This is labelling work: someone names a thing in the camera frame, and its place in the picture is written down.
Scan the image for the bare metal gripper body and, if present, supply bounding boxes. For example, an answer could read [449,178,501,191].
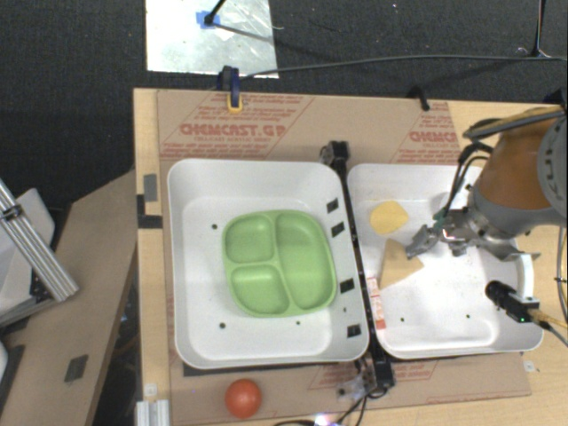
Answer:
[436,208,499,257]

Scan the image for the tan pizza slice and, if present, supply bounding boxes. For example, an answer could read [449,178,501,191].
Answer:
[377,237,425,290]

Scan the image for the yellow round biscuit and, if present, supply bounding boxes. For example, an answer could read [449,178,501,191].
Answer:
[369,201,410,236]

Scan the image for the thin black rod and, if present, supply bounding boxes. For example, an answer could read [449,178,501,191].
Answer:
[331,158,388,372]

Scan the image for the white plastic tray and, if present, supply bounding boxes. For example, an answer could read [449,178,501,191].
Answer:
[167,158,371,370]
[346,162,545,360]

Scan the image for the brown cardboard board red print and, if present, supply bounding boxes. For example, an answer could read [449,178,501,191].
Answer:
[155,89,533,426]

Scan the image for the green divided plate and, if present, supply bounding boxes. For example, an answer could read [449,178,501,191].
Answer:
[221,209,338,319]

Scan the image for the black cylinder on white bracket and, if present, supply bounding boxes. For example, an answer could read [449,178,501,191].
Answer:
[484,252,542,324]

